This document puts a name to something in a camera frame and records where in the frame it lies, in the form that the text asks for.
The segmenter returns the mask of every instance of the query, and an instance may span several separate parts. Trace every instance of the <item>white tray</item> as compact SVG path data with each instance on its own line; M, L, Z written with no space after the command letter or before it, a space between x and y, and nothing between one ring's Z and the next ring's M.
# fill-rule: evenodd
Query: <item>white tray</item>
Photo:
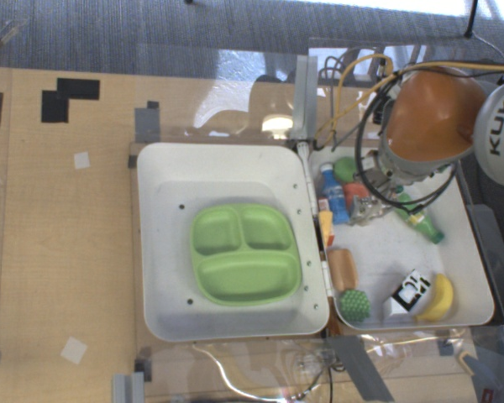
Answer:
M144 315L168 341L313 334L328 301L302 163L274 146L151 144L138 158ZM289 220L302 283L285 300L221 306L197 287L189 251L193 218L205 207L257 202Z
M326 148L311 155L318 196L322 184L319 166L353 154L353 148L337 148L334 153ZM425 183L407 187L406 191L412 198L419 198L439 187L445 178L446 175L436 175ZM457 182L452 182L427 211L445 235L438 245L409 228L395 213L373 220L366 227L334 226L333 249L351 250L360 278L358 289L366 293L371 304L370 318L348 323L351 327L360 331L422 327L415 322L383 322L382 317L383 301L413 269L432 282L437 273L443 273L454 287L450 312L441 321L426 323L425 327L481 325L491 319L494 301ZM416 304L414 314L423 310L431 297L433 288Z

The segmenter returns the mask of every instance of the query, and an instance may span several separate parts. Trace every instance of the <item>green divided plate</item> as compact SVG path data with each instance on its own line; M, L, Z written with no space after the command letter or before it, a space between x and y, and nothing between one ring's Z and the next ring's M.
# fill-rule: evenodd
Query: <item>green divided plate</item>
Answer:
M301 284L293 231L272 207L242 203L203 209L192 223L191 253L198 287L220 305L279 301Z

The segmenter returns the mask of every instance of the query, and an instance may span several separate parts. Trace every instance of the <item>wooden table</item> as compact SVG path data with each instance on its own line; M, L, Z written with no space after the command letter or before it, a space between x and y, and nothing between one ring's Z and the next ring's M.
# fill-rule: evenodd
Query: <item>wooden table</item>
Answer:
M69 123L42 123L41 92L54 91L58 77L100 80L100 99L70 100ZM247 121L249 87L244 82L0 69L0 92L5 93L0 175L7 181L5 203L0 197L0 217L5 217L3 233L0 228L0 403L109 402L113 375L130 374L135 358L147 348L153 368L166 377L146 385L148 401L168 401L187 391L232 395L209 357L191 345L157 341L145 328L141 306L135 305L138 223L131 219L128 159L135 108L159 102L162 133L182 140L184 131L194 133L218 104L233 111L213 118L203 130L239 131ZM291 97L292 86L276 88ZM356 92L345 94L351 98ZM326 112L326 102L319 103L320 121ZM77 170L74 155L82 152L89 154L90 167ZM60 356L69 337L87 345L79 364ZM248 366L259 369L273 362L282 343L256 340L232 348L241 344L257 354ZM424 359L434 367L418 372ZM452 363L432 356L408 359L387 385L407 401L413 401L414 390L423 401L472 401L470 377ZM414 378L409 382L403 374ZM336 374L334 380L337 395L360 401L347 374ZM255 385L263 392L261 384ZM317 393L328 392L327 385L320 388Z

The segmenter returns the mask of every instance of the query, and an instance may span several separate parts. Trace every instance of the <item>black cable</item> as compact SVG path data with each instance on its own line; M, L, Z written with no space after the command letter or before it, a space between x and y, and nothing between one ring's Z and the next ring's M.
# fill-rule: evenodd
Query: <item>black cable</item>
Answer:
M312 390L315 388L315 386L319 382L319 378L323 375L325 372L324 368L319 372L319 374L316 375L316 377L313 379L313 382L306 388L304 391L298 393L297 395L292 395L289 400L302 400L304 397L306 397Z
M370 115L374 112L375 108L378 106L379 103L381 103L390 88L394 86L394 84L397 82L398 77L394 78L392 81L388 82L386 85L383 86L382 89L380 89L377 92L377 95L375 96L373 102L368 106L366 109L364 116L362 117L362 121L359 126L359 131L357 133L357 138L356 138L356 145L354 147L354 160L356 162L357 170L359 172L360 179L362 180L363 184L365 185L366 188L379 200L382 202L394 206L398 209L402 209L408 214L414 214L422 211L425 207L429 206L432 204L437 198L448 188L450 182L455 178L455 173L457 171L457 165L452 164L452 170L450 171L450 176L449 178L435 191L431 192L427 196L421 197L417 200L411 200L405 201L405 202L400 202L400 201L393 201L390 198L387 198L383 196L381 192L379 192L368 180L368 177L365 174L365 170L362 166L362 139L364 137L364 131L365 131L365 125L370 118ZM424 202L423 204L419 204L418 206L414 207L413 209L408 209L406 208L406 205L412 205L416 204L419 202Z
M325 147L326 145L322 145L322 146L318 146L318 140L317 139L314 139L312 141L312 148L314 151L320 151L320 150L323 150L323 148Z
M338 69L337 67L330 65L330 66L325 66L325 67L319 69L318 74L319 74L320 77L322 77L323 74L326 73L327 71L332 71L332 72L336 72L337 71L339 74L343 73L341 71L341 69ZM330 81L331 76L330 77L325 76L324 79Z
M328 61L330 59L336 61L336 63L334 64L334 68L330 72L330 91L329 91L330 100L329 101L330 101L330 118L331 119L334 119L334 77L335 77L336 72L338 72L340 75L342 75L342 73L343 73L342 71L345 70L345 64L342 61L342 58L344 58L344 55L345 55L345 52L339 58L336 58L336 57L330 55L325 60L325 65L324 65L325 69L328 69ZM336 139L336 135L337 135L336 128L334 126L331 129L333 130L333 143L336 144L338 142L338 140Z

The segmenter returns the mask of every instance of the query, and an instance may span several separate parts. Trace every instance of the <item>gray carpet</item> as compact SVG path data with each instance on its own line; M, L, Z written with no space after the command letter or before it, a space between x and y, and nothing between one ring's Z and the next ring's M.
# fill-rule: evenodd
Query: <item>gray carpet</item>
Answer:
M496 0L482 1L491 16L479 11L475 30L504 54ZM470 3L464 0L463 16L447 16L291 0L196 0L191 6L183 0L0 0L0 29L10 19L27 20L0 51L0 66L252 81L265 73L287 76L295 56L320 43L314 38L447 44L465 49L467 59L502 61L488 44L462 37ZM263 55L258 65L250 63L254 53ZM473 158L465 160L465 174L475 202L493 209L504 238L504 187Z

